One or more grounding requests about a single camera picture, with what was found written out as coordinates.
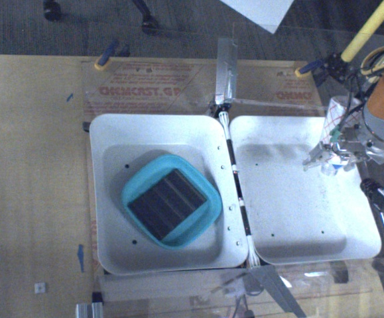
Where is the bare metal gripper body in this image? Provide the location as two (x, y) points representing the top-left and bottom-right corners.
(330, 126), (384, 166)

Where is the clear plastic bottle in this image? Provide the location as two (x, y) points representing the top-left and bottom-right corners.
(322, 159), (344, 177)

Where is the white cup with red grid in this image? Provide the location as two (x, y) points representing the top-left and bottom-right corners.
(321, 96), (362, 145)

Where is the white plastic tray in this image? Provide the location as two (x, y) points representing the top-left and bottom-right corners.
(228, 115), (383, 266)
(88, 113), (249, 276)

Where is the thin black and white rod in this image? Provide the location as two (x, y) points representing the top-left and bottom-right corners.
(218, 111), (261, 268)

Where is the blue plate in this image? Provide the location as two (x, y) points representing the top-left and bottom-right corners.
(121, 154), (224, 249)

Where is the black ribbed square packet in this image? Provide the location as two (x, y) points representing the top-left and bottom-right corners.
(127, 168), (208, 241)

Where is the brown cardboard board, red print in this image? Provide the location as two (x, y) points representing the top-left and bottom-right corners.
(80, 57), (327, 306)

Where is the black cylinder on white bracket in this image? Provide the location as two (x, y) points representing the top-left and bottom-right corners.
(359, 162), (384, 208)

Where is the black block with thin wires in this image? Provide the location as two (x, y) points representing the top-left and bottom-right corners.
(207, 99), (227, 116)

